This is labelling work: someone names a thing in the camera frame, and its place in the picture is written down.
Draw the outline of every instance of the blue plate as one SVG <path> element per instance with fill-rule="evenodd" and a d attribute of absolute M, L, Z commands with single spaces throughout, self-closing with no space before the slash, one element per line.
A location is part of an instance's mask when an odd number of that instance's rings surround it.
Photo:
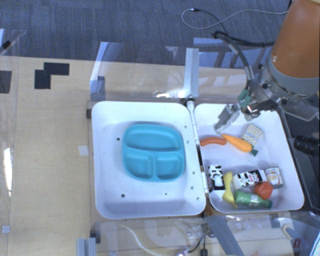
<path fill-rule="evenodd" d="M 140 181 L 168 182 L 185 170 L 181 135 L 167 126 L 134 124 L 123 135 L 122 162 L 128 175 Z"/>

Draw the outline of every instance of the black wire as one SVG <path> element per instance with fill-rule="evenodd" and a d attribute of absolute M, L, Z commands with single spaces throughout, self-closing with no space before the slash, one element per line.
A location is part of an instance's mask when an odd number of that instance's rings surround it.
<path fill-rule="evenodd" d="M 275 44 L 274 41 L 270 41 L 270 42 L 251 42 L 251 41 L 243 40 L 243 39 L 236 38 L 236 37 L 233 37 L 233 36 L 229 36 L 227 33 L 224 33 L 222 31 L 215 31 L 214 35 L 217 35 L 217 34 L 221 34 L 221 35 L 227 36 L 227 37 L 231 38 L 233 41 L 237 42 L 238 45 L 242 45 L 242 46 L 268 47 L 268 46 L 273 46 Z"/>
<path fill-rule="evenodd" d="M 206 249 L 206 237 L 203 240 L 203 248 L 200 250 L 200 256 L 208 256 L 208 250 Z"/>
<path fill-rule="evenodd" d="M 221 33 L 214 33 L 214 34 L 213 34 L 213 37 L 214 37 L 215 39 L 220 39 L 220 40 L 222 40 L 222 41 L 224 41 L 224 42 L 232 45 L 233 48 L 237 51 L 237 55 L 240 57 L 243 65 L 244 65 L 245 67 L 249 67 L 249 63 L 248 63 L 245 55 L 243 54 L 242 50 L 241 50 L 241 49 L 239 48 L 239 46 L 235 43 L 235 41 L 233 41 L 233 40 L 231 39 L 230 36 L 225 35 L 225 34 L 221 34 Z M 251 80 L 250 80 L 249 77 L 248 77 L 248 79 L 247 79 L 247 81 L 246 81 L 245 88 L 244 88 L 245 90 L 249 90 L 249 85 L 250 85 L 250 83 L 251 83 Z"/>
<path fill-rule="evenodd" d="M 289 0 L 288 10 L 289 10 L 289 8 L 290 8 L 291 4 L 292 4 L 292 0 Z"/>
<path fill-rule="evenodd" d="M 204 239 L 205 236 L 206 236 L 206 235 L 201 236 L 201 238 L 199 239 L 199 241 L 196 243 L 195 247 L 194 247 L 193 249 L 191 249 L 191 250 L 188 251 L 188 254 L 191 254 L 191 253 L 193 253 L 196 249 L 198 249 L 198 247 L 199 247 L 202 239 Z"/>
<path fill-rule="evenodd" d="M 207 10 L 203 10 L 203 9 L 199 9 L 199 8 L 192 8 L 193 12 L 204 12 L 206 14 L 209 14 L 210 16 L 212 16 L 213 18 L 215 18 L 218 22 L 220 22 L 220 20 L 211 12 L 207 11 Z M 223 27 L 223 30 L 225 31 L 226 34 L 228 34 L 225 26 L 222 23 L 219 23 L 221 25 L 221 27 Z"/>

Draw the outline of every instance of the toy sausage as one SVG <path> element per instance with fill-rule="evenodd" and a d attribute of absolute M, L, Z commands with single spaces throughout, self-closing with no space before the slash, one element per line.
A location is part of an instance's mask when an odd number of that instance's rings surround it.
<path fill-rule="evenodd" d="M 226 145 L 227 140 L 225 138 L 221 138 L 221 137 L 208 137 L 208 138 L 203 138 L 202 140 L 200 140 L 201 147 L 206 146 L 208 144 Z"/>

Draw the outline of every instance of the metal bracket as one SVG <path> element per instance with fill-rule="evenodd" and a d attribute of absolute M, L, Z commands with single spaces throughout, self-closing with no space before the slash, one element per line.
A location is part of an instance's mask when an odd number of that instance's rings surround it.
<path fill-rule="evenodd" d="M 185 53 L 184 83 L 180 98 L 198 96 L 199 87 L 199 49 L 187 48 Z"/>
<path fill-rule="evenodd" d="M 76 253 L 77 256 L 96 256 L 96 238 L 79 238 L 76 242 Z"/>
<path fill-rule="evenodd" d="M 215 234 L 226 255 L 245 256 L 234 234 L 228 227 L 224 216 L 209 216 L 204 219 L 208 223 L 210 230 Z"/>

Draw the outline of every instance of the toy food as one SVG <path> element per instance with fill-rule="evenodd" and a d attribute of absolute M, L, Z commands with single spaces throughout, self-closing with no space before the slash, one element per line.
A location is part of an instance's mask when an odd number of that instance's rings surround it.
<path fill-rule="evenodd" d="M 237 190 L 234 193 L 234 199 L 237 204 L 250 206 L 250 207 L 265 207 L 271 208 L 272 201 L 271 200 L 263 200 L 257 194 L 245 193 L 241 190 Z"/>
<path fill-rule="evenodd" d="M 235 203 L 234 195 L 231 191 L 231 181 L 232 181 L 233 173 L 232 171 L 227 172 L 225 175 L 223 175 L 224 180 L 224 186 L 225 186 L 225 192 L 222 196 L 222 198 L 227 201 L 229 204 L 233 205 L 234 208 L 238 208 L 238 205 Z"/>
<path fill-rule="evenodd" d="M 225 138 L 221 138 L 221 137 L 208 137 L 208 138 L 203 138 L 202 140 L 200 140 L 201 147 L 204 147 L 208 144 L 226 145 L 227 140 Z"/>
<path fill-rule="evenodd" d="M 261 182 L 254 187 L 254 192 L 264 200 L 271 197 L 273 190 L 274 187 L 269 183 L 269 181 Z"/>
<path fill-rule="evenodd" d="M 205 169 L 206 181 L 208 184 L 209 192 L 213 190 L 222 191 L 221 196 L 225 192 L 224 177 L 222 174 L 222 168 L 219 164 L 211 164 Z"/>
<path fill-rule="evenodd" d="M 246 142 L 249 142 L 253 148 L 256 147 L 260 137 L 264 134 L 264 132 L 253 125 L 252 123 L 249 124 L 248 128 L 245 130 L 245 133 L 242 136 L 242 139 Z M 252 149 L 251 153 L 256 156 L 258 151 L 257 149 Z"/>
<path fill-rule="evenodd" d="M 222 137 L 224 137 L 228 142 L 230 142 L 237 149 L 239 149 L 243 152 L 252 151 L 252 145 L 249 142 L 247 142 L 241 138 L 237 138 L 237 137 L 227 135 L 227 134 L 222 134 Z"/>
<path fill-rule="evenodd" d="M 260 182 L 267 182 L 264 170 L 251 170 L 236 174 L 232 178 L 234 189 L 250 188 Z"/>
<path fill-rule="evenodd" d="M 283 187 L 284 183 L 280 175 L 279 167 L 270 167 L 264 170 L 265 176 L 274 189 Z"/>

